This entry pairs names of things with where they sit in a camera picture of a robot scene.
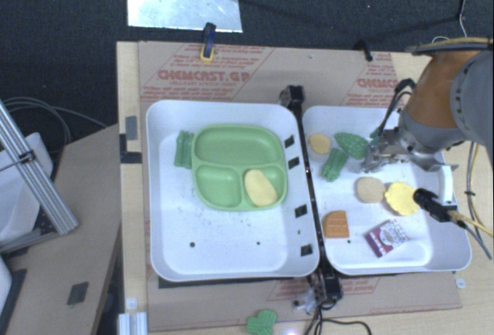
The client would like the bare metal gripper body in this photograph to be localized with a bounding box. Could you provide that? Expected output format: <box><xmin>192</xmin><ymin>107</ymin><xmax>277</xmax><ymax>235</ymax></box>
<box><xmin>369</xmin><ymin>127</ymin><xmax>459</xmax><ymax>173</ymax></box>

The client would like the beige round biscuit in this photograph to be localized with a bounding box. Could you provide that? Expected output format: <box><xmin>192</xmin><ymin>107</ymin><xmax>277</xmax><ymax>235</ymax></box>
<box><xmin>354</xmin><ymin>176</ymin><xmax>387</xmax><ymax>205</ymax></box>

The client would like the green toy vegetable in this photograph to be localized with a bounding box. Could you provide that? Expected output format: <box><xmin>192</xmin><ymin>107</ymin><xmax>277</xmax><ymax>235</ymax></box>
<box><xmin>173</xmin><ymin>129</ymin><xmax>195</xmax><ymax>169</ymax></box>
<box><xmin>246</xmin><ymin>308</ymin><xmax>279</xmax><ymax>335</ymax></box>
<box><xmin>333</xmin><ymin>131</ymin><xmax>370</xmax><ymax>161</ymax></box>
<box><xmin>320</xmin><ymin>147</ymin><xmax>350</xmax><ymax>183</ymax></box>

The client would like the yellow wavy round chip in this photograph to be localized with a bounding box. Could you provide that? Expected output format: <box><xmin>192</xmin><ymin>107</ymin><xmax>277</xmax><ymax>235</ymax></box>
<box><xmin>383</xmin><ymin>181</ymin><xmax>422</xmax><ymax>217</ymax></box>

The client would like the small yellow round biscuit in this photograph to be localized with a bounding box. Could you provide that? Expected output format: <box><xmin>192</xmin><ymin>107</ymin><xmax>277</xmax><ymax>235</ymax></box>
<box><xmin>307</xmin><ymin>133</ymin><xmax>332</xmax><ymax>155</ymax></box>

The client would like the thin black rod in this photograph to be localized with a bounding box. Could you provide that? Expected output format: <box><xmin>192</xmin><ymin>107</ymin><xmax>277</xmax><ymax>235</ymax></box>
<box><xmin>292</xmin><ymin>104</ymin><xmax>330</xmax><ymax>273</ymax></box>

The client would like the orange toy waffle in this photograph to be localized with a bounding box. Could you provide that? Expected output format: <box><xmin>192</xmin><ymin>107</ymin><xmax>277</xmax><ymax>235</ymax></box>
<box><xmin>321</xmin><ymin>209</ymin><xmax>351</xmax><ymax>239</ymax></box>

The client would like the red and white packet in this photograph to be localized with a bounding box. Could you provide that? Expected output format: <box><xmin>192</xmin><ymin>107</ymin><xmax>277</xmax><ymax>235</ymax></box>
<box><xmin>364</xmin><ymin>218</ymin><xmax>411</xmax><ymax>259</ymax></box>

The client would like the white plastic tray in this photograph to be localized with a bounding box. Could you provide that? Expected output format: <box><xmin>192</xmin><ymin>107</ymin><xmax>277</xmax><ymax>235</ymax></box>
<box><xmin>301</xmin><ymin>105</ymin><xmax>473</xmax><ymax>276</ymax></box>
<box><xmin>145</xmin><ymin>99</ymin><xmax>321</xmax><ymax>283</ymax></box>

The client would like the yellow oval toy potato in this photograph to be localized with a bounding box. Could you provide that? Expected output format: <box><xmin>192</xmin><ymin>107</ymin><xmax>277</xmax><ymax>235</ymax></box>
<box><xmin>243</xmin><ymin>168</ymin><xmax>280</xmax><ymax>208</ymax></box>

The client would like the green divided plate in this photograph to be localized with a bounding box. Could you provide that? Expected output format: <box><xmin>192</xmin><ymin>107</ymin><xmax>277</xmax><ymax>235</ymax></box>
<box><xmin>190</xmin><ymin>124</ymin><xmax>290</xmax><ymax>211</ymax></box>

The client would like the brown cardboard board red print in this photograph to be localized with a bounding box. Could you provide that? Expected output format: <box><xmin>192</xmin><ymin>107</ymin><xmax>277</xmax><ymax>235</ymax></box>
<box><xmin>137</xmin><ymin>40</ymin><xmax>463</xmax><ymax>333</ymax></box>

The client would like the black cylinder on white bracket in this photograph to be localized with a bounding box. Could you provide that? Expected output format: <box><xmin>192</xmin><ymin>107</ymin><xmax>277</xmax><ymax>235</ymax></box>
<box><xmin>412</xmin><ymin>164</ymin><xmax>460</xmax><ymax>223</ymax></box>

